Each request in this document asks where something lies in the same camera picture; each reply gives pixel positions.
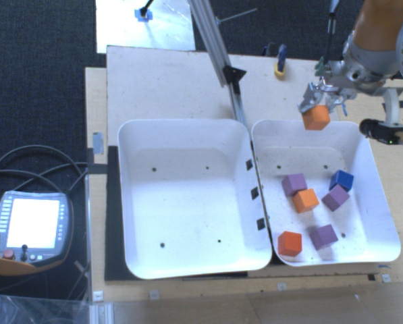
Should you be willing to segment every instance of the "table top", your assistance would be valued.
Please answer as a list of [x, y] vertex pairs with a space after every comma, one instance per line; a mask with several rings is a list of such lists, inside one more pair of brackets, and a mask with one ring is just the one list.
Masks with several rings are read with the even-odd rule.
[[[107, 69], [86, 69], [86, 119], [88, 148], [93, 134], [101, 133], [104, 146], [116, 145], [118, 127], [130, 119], [230, 118], [227, 88], [221, 88], [206, 53], [109, 47]], [[273, 74], [276, 59], [231, 55], [234, 67], [248, 71], [240, 82], [248, 129], [261, 119], [300, 119], [296, 108], [306, 85], [316, 81], [315, 61], [288, 59], [286, 76]], [[403, 80], [389, 82], [403, 87]], [[359, 95], [347, 103], [348, 116], [338, 109], [332, 119], [359, 122], [384, 119], [383, 99]], [[392, 263], [289, 267], [274, 265], [251, 271], [238, 279], [158, 279], [105, 281], [105, 217], [107, 176], [90, 174], [88, 186], [88, 243], [91, 257], [91, 291], [94, 300], [121, 302], [146, 300], [150, 291], [161, 298], [249, 294], [303, 288], [332, 288], [370, 284], [368, 274], [381, 283], [403, 281], [403, 146], [386, 146], [371, 140], [375, 162], [398, 231], [402, 252]], [[95, 163], [107, 163], [107, 147], [94, 155]]]

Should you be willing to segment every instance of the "button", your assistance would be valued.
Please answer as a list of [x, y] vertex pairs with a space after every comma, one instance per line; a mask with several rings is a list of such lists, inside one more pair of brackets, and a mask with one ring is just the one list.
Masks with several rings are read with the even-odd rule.
[[3, 251], [3, 259], [9, 259], [12, 260], [14, 259], [15, 253], [14, 250], [10, 249], [10, 248], [6, 248], [6, 250]]

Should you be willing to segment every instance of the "white screen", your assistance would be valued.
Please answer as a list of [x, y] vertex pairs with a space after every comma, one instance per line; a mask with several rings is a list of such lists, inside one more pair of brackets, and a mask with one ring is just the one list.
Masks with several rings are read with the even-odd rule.
[[14, 199], [7, 247], [54, 248], [59, 201]]

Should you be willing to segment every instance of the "black bracket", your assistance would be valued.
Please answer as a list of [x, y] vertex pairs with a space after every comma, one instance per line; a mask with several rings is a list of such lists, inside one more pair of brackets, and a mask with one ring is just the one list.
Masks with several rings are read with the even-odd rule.
[[223, 75], [225, 76], [225, 80], [227, 84], [231, 84], [233, 86], [233, 90], [235, 94], [240, 95], [240, 86], [239, 81], [246, 74], [246, 71], [239, 70], [238, 68], [234, 68], [230, 65], [226, 65], [222, 69]]

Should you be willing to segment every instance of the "robotic arm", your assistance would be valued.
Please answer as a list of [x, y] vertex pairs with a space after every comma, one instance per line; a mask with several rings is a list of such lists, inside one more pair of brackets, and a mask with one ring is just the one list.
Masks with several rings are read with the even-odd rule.
[[343, 60], [330, 61], [329, 48], [339, 3], [340, 0], [331, 0], [327, 49], [316, 67], [320, 80], [308, 85], [298, 108], [305, 113], [319, 104], [324, 95], [329, 112], [336, 105], [355, 99], [360, 92], [383, 96], [385, 121], [366, 119], [360, 124], [360, 131], [386, 144], [403, 144], [398, 100], [403, 88], [383, 87], [398, 71], [403, 75], [403, 0], [365, 0], [345, 44]]

